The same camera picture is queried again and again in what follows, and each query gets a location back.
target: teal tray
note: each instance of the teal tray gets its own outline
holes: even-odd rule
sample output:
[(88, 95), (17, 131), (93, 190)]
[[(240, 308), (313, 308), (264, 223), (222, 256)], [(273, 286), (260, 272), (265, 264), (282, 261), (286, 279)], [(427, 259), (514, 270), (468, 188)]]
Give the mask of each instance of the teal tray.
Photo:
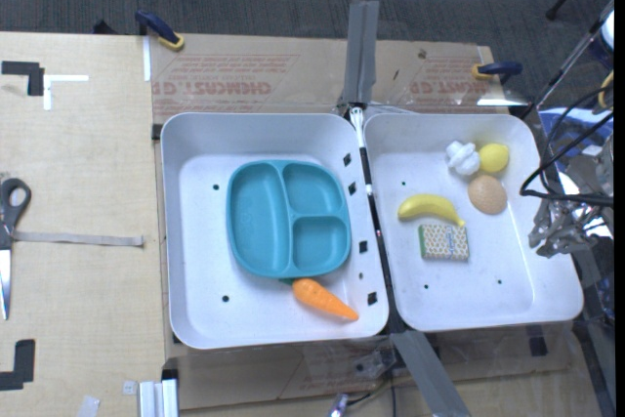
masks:
[(236, 169), (227, 225), (236, 261), (260, 276), (325, 274), (350, 254), (343, 190), (327, 169), (310, 162), (262, 160)]

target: yellow banana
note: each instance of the yellow banana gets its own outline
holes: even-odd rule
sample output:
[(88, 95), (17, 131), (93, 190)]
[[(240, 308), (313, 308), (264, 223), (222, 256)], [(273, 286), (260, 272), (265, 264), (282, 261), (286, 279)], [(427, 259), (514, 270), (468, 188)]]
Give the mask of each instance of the yellow banana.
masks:
[(402, 221), (408, 221), (425, 215), (439, 216), (459, 227), (465, 225), (465, 222), (458, 216), (453, 203), (444, 196), (437, 194), (413, 194), (406, 198), (401, 205), (399, 205), (399, 209), (397, 210), (397, 216)]

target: orange carrot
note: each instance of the orange carrot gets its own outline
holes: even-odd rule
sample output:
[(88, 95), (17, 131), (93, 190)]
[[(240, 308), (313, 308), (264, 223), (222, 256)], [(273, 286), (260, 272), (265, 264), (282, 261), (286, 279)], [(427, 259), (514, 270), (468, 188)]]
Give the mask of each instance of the orange carrot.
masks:
[(351, 320), (358, 319), (358, 313), (313, 279), (296, 278), (293, 280), (293, 293), (297, 299), (313, 308)]

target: scissors blade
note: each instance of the scissors blade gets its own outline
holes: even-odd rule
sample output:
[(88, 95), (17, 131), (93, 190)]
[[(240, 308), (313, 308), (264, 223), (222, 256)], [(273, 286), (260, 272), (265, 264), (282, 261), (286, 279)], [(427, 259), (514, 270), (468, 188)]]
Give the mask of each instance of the scissors blade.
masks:
[(11, 305), (11, 249), (0, 249), (0, 306), (2, 318), (9, 319), (9, 307)]

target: wooden surface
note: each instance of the wooden surface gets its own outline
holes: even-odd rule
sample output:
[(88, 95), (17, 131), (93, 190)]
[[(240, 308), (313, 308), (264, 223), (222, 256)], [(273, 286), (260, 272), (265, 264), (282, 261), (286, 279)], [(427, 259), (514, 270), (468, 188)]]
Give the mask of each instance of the wooden surface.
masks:
[[(235, 46), (235, 37), (225, 37)], [(38, 62), (46, 74), (84, 74), (53, 87), (53, 109), (26, 95), (26, 78), (0, 75), (0, 173), (32, 188), (20, 230), (137, 235), (143, 249), (17, 242), (11, 317), (0, 320), (0, 372), (15, 342), (36, 341), (34, 381), (0, 392), (0, 415), (73, 416), (84, 396), (98, 416), (137, 415), (125, 381), (158, 380), (164, 362), (151, 91), (143, 39), (0, 33), (0, 60)], [(567, 340), (566, 370), (458, 384), (474, 415), (600, 415), (583, 354)], [(185, 412), (215, 417), (325, 415), (331, 397)], [(428, 415), (418, 391), (396, 390), (397, 415)], [(390, 415), (385, 391), (354, 416)]]

